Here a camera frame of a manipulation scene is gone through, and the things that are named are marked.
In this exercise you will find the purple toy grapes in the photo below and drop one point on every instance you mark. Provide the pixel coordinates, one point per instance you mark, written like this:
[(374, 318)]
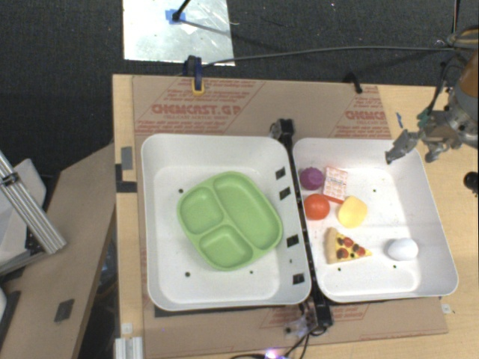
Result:
[(311, 178)]

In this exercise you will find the thin black rod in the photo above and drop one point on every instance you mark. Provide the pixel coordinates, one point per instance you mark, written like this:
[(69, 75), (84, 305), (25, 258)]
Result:
[(304, 223)]

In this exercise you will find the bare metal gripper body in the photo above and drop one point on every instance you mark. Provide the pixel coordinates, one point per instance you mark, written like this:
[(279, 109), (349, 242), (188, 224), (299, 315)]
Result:
[(447, 129)]

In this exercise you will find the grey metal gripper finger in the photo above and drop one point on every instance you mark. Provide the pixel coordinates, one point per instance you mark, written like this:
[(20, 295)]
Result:
[(401, 146), (436, 152)]

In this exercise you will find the brown cardboard board red print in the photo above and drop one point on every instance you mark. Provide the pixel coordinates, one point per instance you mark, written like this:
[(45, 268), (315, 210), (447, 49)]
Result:
[(232, 107)]

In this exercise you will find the green divided plate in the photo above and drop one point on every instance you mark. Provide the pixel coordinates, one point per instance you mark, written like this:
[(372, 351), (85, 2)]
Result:
[(232, 215)]

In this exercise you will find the red toy tomato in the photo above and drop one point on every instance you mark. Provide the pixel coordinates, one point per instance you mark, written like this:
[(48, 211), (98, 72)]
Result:
[(316, 206)]

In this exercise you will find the white toy egg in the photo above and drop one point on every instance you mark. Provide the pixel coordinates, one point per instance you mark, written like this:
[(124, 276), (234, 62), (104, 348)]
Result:
[(402, 249)]

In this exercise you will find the yellow toy fruit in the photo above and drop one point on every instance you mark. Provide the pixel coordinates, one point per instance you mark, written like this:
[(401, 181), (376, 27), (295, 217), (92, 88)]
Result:
[(352, 211)]

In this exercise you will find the toy pizza slice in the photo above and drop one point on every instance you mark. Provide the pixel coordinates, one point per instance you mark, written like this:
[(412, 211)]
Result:
[(338, 247)]

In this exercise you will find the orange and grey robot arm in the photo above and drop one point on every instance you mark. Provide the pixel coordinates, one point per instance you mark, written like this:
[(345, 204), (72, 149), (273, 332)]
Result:
[(470, 77)]

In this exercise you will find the white plastic tray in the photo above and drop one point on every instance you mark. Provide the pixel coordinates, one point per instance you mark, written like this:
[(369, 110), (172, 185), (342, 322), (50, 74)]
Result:
[(411, 208), (168, 275)]

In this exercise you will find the white carton with red print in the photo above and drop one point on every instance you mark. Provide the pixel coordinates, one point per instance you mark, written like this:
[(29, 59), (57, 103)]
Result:
[(335, 182)]

